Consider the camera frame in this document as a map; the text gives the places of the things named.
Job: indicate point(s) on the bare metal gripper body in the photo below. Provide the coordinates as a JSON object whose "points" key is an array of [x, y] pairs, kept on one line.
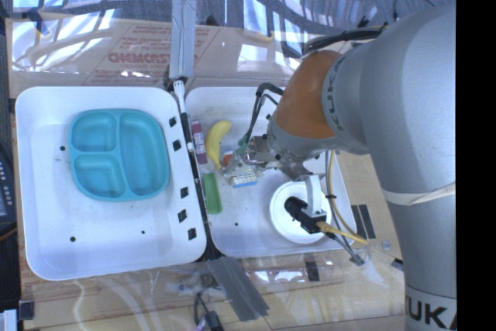
{"points": [[259, 149]]}

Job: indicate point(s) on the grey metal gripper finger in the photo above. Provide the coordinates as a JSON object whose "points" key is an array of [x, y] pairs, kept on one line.
{"points": [[232, 168], [254, 169]]}

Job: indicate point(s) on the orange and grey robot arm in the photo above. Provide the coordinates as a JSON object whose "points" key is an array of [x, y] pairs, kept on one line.
{"points": [[403, 97]]}

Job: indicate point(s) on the orange and white can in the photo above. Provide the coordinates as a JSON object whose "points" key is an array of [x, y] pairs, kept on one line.
{"points": [[227, 159]]}

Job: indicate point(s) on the blue and white carton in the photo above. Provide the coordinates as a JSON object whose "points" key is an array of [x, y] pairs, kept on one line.
{"points": [[245, 182]]}

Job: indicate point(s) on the yellow banana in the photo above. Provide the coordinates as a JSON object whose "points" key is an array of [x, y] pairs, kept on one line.
{"points": [[214, 145]]}

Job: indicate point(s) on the green bottle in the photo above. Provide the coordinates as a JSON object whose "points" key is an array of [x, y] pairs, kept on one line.
{"points": [[212, 194]]}

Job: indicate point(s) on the white plastic tray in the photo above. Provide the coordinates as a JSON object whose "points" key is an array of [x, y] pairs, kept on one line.
{"points": [[116, 236], [248, 221]]}

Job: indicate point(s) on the white bowl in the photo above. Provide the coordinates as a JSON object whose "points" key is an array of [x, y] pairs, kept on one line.
{"points": [[283, 223]]}

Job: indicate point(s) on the blue divided plate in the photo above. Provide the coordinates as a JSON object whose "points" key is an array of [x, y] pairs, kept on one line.
{"points": [[143, 155]]}

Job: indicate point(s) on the brown cardboard board, red print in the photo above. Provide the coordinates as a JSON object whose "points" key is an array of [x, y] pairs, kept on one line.
{"points": [[248, 50]]}

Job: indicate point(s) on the black cylinder on white bracket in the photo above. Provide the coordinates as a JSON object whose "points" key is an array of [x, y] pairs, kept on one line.
{"points": [[308, 219]]}

